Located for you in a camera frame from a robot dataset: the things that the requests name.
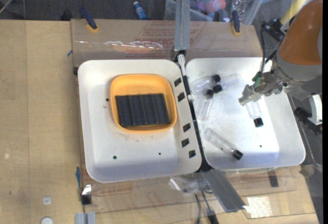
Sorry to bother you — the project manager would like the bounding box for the black cylinder on white bracket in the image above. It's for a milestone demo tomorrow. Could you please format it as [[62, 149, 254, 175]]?
[[294, 93, 323, 135]]

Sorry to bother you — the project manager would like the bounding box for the clear plastic bottle black cap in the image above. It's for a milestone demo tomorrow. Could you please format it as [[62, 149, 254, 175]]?
[[197, 89, 215, 122], [212, 73, 243, 94], [245, 101, 265, 128], [190, 74, 222, 95], [203, 128, 244, 160]]

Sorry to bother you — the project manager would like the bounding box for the blue bottle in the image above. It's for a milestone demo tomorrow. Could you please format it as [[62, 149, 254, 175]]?
[[133, 1, 149, 21]]

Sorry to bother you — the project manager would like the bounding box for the brown cardboard board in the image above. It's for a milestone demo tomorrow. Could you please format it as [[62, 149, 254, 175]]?
[[70, 18, 319, 219]]

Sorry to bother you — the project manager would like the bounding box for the yellow bowl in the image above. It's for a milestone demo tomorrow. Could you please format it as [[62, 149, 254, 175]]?
[[109, 73, 178, 134]]

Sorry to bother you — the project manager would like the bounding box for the black ribbed rack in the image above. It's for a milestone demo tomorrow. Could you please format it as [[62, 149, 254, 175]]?
[[114, 93, 172, 128]]

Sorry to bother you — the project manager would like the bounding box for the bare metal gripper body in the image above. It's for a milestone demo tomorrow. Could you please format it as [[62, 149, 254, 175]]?
[[252, 69, 285, 97]]

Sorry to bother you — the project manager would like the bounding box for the white plastic tray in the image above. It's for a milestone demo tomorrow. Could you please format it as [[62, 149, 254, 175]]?
[[77, 58, 203, 184], [184, 56, 306, 171]]

